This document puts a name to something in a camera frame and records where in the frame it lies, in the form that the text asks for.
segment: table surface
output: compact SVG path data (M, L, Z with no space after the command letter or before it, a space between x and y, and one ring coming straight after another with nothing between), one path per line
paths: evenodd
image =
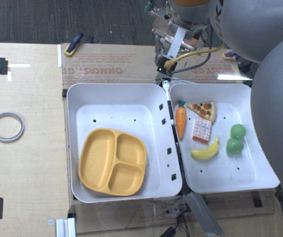
M69 187L62 71L54 44L0 43L0 57L13 67L11 82L0 75L0 113L15 112L25 123L23 136L0 142L0 236L55 236L55 219L66 219ZM0 120L0 135L14 135L19 124ZM283 236L279 202L270 214L219 219L226 236ZM168 226L95 232L80 236L160 236ZM195 236L205 236L197 222L188 223ZM177 236L186 236L179 227Z

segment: yellow divided plate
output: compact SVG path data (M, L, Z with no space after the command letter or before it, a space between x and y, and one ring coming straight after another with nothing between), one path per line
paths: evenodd
M147 150L136 136L99 128L86 137L79 177L89 189L115 196L136 193L144 180Z

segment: green ball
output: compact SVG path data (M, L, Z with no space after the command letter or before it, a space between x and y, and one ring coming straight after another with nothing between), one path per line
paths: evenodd
M226 149L229 155L239 155L243 150L243 143L238 139L230 138L227 141Z
M231 138L241 139L245 137L246 129L241 124L235 124L231 127Z

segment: toy pizza slice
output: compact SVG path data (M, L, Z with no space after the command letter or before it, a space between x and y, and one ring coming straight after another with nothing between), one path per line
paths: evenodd
M191 105L187 105L186 107L198 114L200 117L210 120L211 123L215 122L217 114L215 102L194 103Z

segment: toy carrot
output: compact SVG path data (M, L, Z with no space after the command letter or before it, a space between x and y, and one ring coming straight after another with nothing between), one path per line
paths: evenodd
M186 122L186 109L183 107L184 105L185 102L179 101L179 107L176 109L175 112L176 130L180 139L183 138L185 122Z

